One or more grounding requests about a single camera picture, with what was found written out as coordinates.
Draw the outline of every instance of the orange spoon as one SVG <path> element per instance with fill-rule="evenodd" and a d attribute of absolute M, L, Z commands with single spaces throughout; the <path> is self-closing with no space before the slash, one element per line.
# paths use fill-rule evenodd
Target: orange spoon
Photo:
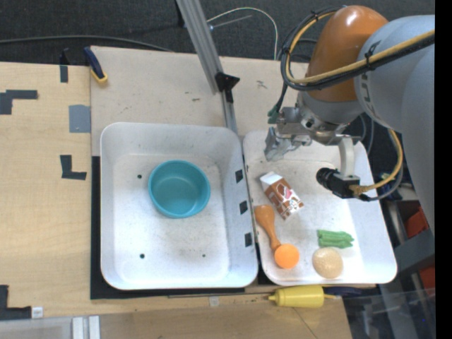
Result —
<path fill-rule="evenodd" d="M 293 268 L 299 260 L 297 247 L 292 244 L 281 244 L 275 231 L 275 213 L 270 205 L 260 205 L 254 208 L 254 217 L 267 232 L 270 247 L 273 250 L 275 262 L 281 268 Z"/>

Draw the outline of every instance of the red object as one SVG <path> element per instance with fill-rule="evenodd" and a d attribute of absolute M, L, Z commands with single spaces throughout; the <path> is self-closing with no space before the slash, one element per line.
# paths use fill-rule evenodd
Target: red object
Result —
<path fill-rule="evenodd" d="M 425 218 L 422 207 L 419 207 L 417 213 L 415 213 L 405 221 L 405 230 L 407 232 L 408 238 L 416 236 L 417 234 L 424 230 L 427 230 L 428 228 L 429 224 L 427 223 L 427 219 Z M 422 284 L 424 285 L 424 289 L 434 289 L 436 287 L 435 265 L 431 265 L 428 268 L 420 270 L 419 275 L 421 277 Z"/>

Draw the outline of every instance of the white tray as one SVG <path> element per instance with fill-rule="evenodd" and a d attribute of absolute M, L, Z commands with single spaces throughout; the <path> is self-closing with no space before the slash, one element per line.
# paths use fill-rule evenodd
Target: white tray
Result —
<path fill-rule="evenodd" d="M 256 225 L 263 271 L 268 278 L 284 286 L 392 281 L 397 273 L 397 263 L 379 202 L 338 198 L 316 180 L 320 168 L 340 167 L 339 148 L 313 142 L 308 147 L 287 153 L 280 161 L 267 162 L 263 153 L 266 134 L 266 131 L 252 131 L 244 138 L 251 204 L 271 204 L 259 181 L 269 171 L 286 178 L 304 203 L 296 216 L 286 221 L 275 211 L 275 229 L 279 240 L 294 244 L 300 252 L 300 261 L 293 269 L 276 266 L 268 236 Z M 367 154 L 361 143 L 355 146 L 355 174 L 361 178 L 361 184 L 373 183 Z M 373 190 L 368 194 L 375 196 L 376 192 Z M 344 271 L 336 279 L 322 278 L 312 266 L 312 254 L 319 247 L 317 229 L 343 230 L 355 238 L 353 247 L 339 249 L 344 260 Z"/>
<path fill-rule="evenodd" d="M 222 127 L 115 123 L 102 132 L 100 152 L 101 270 L 111 286 L 244 287 L 255 279 L 253 222 L 236 134 Z M 190 218 L 165 217 L 148 195 L 153 168 L 171 159 L 194 163 L 210 182 L 208 205 Z"/>

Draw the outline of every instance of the beige round toy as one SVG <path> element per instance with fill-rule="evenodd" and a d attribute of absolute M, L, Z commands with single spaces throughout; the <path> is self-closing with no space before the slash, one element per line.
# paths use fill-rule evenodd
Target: beige round toy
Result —
<path fill-rule="evenodd" d="M 317 249 L 312 255 L 312 265 L 325 279 L 338 277 L 344 269 L 342 256 L 332 247 Z"/>

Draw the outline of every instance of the orange circle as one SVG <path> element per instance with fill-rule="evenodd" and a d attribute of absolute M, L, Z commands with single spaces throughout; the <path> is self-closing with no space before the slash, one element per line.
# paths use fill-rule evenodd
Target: orange circle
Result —
<path fill-rule="evenodd" d="M 281 268 L 293 268 L 298 260 L 298 249 L 292 244 L 283 244 L 275 250 L 275 262 Z"/>

